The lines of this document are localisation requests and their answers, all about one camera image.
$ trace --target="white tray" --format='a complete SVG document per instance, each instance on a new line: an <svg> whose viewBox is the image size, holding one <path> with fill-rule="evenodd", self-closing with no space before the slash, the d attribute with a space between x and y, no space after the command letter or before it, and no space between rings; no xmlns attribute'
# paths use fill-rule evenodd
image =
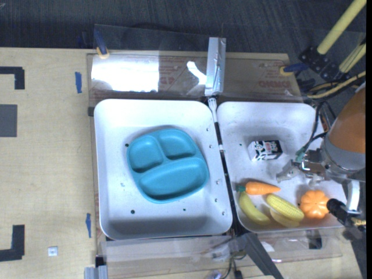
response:
<svg viewBox="0 0 372 279"><path fill-rule="evenodd" d="M111 239L216 235L233 222L212 113L196 101L107 99L94 110L102 231ZM201 150L210 179L170 203L146 200L130 174L126 144L163 128L185 131Z"/></svg>
<svg viewBox="0 0 372 279"><path fill-rule="evenodd" d="M238 205L236 185L245 185L249 179L279 186L281 191L276 194L293 204L298 204L301 196L310 189L309 179L303 174L280 184L276 182L276 174L289 160L295 159L296 151L309 140L315 120L315 110L311 106L303 103L225 102L217 109L217 119L238 218L247 230L265 232L342 227L330 214L320 221L304 219L299 228L285 228L275 221L269 226L260 226L250 221ZM321 132L319 123L316 134ZM252 162L247 147L252 141L261 140L279 140L284 153L278 159ZM321 139L313 142L310 149L316 149L320 143ZM313 188L323 190L330 198L346 202L342 186L334 181L323 181ZM251 196L257 208L270 216L264 199L260 195Z"/></svg>

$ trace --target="toy pumpkin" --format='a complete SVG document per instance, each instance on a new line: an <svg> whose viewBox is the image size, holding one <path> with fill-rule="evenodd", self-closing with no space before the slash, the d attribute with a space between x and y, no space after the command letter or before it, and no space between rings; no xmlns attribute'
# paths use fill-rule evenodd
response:
<svg viewBox="0 0 372 279"><path fill-rule="evenodd" d="M300 209L305 214L305 217L310 219L322 219L329 212L327 209L326 197L321 190L308 190L301 197Z"/></svg>

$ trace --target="yellow banana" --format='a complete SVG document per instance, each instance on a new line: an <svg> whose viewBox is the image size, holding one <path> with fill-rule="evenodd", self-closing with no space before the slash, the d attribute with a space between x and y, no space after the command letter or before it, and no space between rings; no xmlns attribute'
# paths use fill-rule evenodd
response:
<svg viewBox="0 0 372 279"><path fill-rule="evenodd" d="M270 219L254 206L248 194L241 192L239 196L239 205L244 214L247 215L254 223L257 223L261 226L266 226L270 224Z"/></svg>

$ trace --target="yellow pole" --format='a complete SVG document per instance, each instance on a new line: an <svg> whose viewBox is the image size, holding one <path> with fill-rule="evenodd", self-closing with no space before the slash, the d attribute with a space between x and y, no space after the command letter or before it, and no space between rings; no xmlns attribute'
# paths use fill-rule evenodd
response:
<svg viewBox="0 0 372 279"><path fill-rule="evenodd" d="M333 46L336 40L341 36L345 29L350 25L352 20L366 5L367 0L354 0L343 15L339 18L337 23L333 26L331 31L327 34L325 39L318 46L317 51L321 55L325 55Z"/></svg>
<svg viewBox="0 0 372 279"><path fill-rule="evenodd" d="M367 43L358 45L354 51L340 64L339 71L348 73L351 68L366 54Z"/></svg>

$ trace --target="blue tape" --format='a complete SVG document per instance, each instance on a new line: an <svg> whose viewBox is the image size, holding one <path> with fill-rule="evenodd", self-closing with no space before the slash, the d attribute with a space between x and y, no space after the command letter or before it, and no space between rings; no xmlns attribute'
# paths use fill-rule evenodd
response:
<svg viewBox="0 0 372 279"><path fill-rule="evenodd" d="M295 71L303 71L308 68L309 68L308 65L304 63L296 63L296 64L292 64L292 65L285 67L283 71L284 72L295 72Z"/></svg>
<svg viewBox="0 0 372 279"><path fill-rule="evenodd" d="M89 213L87 213L87 218L85 219L85 224L87 225L89 238L91 238L92 237L92 231L91 231L92 222L91 222L91 215Z"/></svg>
<svg viewBox="0 0 372 279"><path fill-rule="evenodd" d="M81 73L75 72L75 85L78 93L83 93L81 90Z"/></svg>
<svg viewBox="0 0 372 279"><path fill-rule="evenodd" d="M96 40L97 46L99 50L101 51L101 53L103 55L106 55L107 54L106 44L103 40L103 36L101 32L99 32L97 29L94 29L93 36L94 36L94 39Z"/></svg>

